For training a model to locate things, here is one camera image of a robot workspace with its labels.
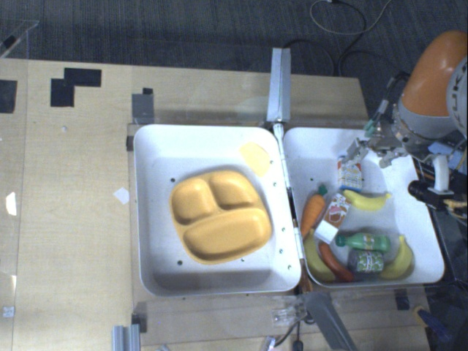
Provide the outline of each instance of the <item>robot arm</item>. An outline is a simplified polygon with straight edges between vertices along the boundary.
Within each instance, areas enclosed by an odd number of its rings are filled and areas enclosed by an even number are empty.
[[[353,142],[346,160],[359,161],[371,149],[382,157],[380,166],[387,167],[392,160],[409,154],[421,162],[431,162],[436,174],[434,187],[428,189],[432,194],[420,200],[438,208],[453,197],[447,157],[434,155],[429,146],[455,130],[467,139],[467,46],[464,32],[439,35],[420,57],[393,106],[392,122],[379,121],[388,104],[384,98],[365,127],[369,140]],[[416,188],[422,193],[417,184],[409,190]]]

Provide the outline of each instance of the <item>orange cap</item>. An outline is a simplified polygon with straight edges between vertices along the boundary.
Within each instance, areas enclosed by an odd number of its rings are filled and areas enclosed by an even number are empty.
[[[448,81],[459,62],[467,55],[468,35],[447,31],[424,51],[406,84],[401,101],[413,113],[423,116],[448,116]]]

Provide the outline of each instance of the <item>toy banana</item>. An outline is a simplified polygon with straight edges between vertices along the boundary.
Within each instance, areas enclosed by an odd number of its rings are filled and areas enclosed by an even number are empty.
[[[314,230],[311,230],[304,241],[304,252],[306,253],[307,266],[312,276],[324,282],[332,282],[335,280],[335,275],[328,266],[325,265],[317,252],[317,246],[314,241]]]
[[[387,199],[391,197],[388,193],[379,197],[366,197],[351,190],[344,190],[343,195],[353,206],[363,211],[378,211],[385,205]]]
[[[395,260],[390,264],[387,264],[380,276],[383,279],[398,279],[403,276],[411,266],[412,262],[412,251],[411,248],[407,245],[404,235],[399,236],[400,247],[398,248],[398,253],[395,257]]]

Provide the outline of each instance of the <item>toy carrot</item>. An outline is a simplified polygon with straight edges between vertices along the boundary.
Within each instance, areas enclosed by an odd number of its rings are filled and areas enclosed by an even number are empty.
[[[325,198],[323,195],[327,193],[327,188],[324,185],[319,187],[319,192],[312,195],[307,200],[306,206],[302,212],[301,218],[301,235],[305,238],[310,229],[319,221],[319,217],[325,209]]]

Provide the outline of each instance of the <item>white tray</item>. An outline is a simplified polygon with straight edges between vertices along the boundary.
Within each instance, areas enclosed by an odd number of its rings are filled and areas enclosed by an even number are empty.
[[[273,162],[263,177],[255,175],[239,153],[248,142],[265,149]],[[178,296],[294,288],[301,266],[279,149],[270,132],[252,127],[148,125],[137,131],[134,151],[140,276],[147,291]],[[256,252],[206,265],[194,261],[182,247],[171,219],[169,196],[178,182],[223,169],[236,170],[252,182],[267,208],[273,233]]]
[[[299,221],[308,197],[318,191],[320,184],[327,186],[329,194],[338,191],[337,159],[346,154],[346,148],[363,132],[350,129],[294,128],[284,136],[284,151],[290,174],[295,209]],[[427,207],[412,197],[408,184],[418,179],[412,158],[407,156],[393,161],[384,170],[380,158],[369,152],[362,162],[363,192],[390,192],[392,198],[378,212],[351,209],[340,227],[343,232],[353,232],[370,227],[375,232],[391,235],[403,234],[414,253],[412,273],[400,280],[352,282],[348,284],[323,284],[329,287],[374,287],[437,282],[444,273],[444,260]],[[346,263],[344,256],[337,256]]]

